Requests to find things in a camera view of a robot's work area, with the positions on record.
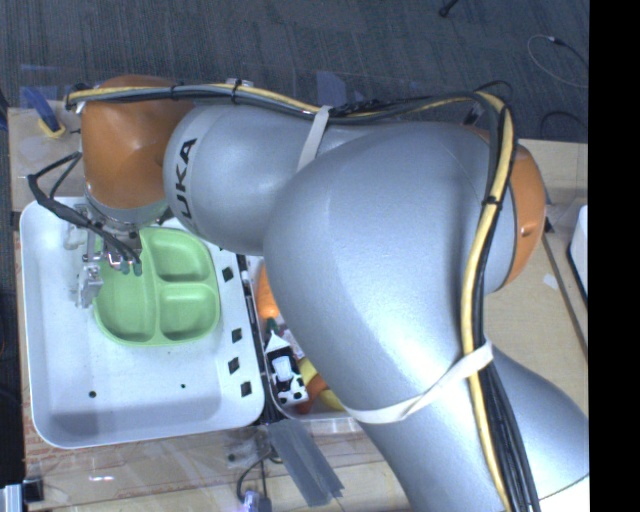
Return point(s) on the yellow banana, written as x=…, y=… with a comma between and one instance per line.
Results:
x=311, y=371

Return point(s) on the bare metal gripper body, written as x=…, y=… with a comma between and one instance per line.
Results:
x=114, y=234

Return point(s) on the black and white milk carton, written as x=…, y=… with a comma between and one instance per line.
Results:
x=285, y=372

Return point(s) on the green divided plate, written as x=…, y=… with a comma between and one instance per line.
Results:
x=187, y=305

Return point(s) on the white plastic tray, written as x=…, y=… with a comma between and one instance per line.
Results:
x=290, y=414
x=140, y=390

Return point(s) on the orange carrot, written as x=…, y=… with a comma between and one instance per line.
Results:
x=265, y=295

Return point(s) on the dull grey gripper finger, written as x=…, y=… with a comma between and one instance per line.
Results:
x=90, y=287

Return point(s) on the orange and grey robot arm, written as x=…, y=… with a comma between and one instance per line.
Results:
x=380, y=260

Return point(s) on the orange rounded toy food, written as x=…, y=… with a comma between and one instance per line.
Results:
x=314, y=392

